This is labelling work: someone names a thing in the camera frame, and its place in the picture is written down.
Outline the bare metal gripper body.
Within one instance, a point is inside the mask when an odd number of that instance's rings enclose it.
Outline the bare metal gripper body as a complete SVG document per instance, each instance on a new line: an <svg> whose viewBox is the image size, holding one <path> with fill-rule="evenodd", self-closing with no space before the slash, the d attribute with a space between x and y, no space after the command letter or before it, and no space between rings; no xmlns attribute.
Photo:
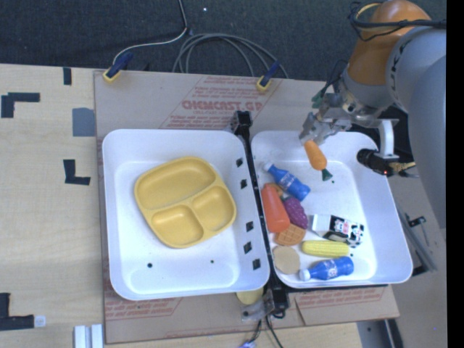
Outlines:
<svg viewBox="0 0 464 348"><path fill-rule="evenodd" d="M350 93L325 94L316 120L330 125L355 124L378 127L380 114L385 110L385 93L363 94L360 98Z"/></svg>

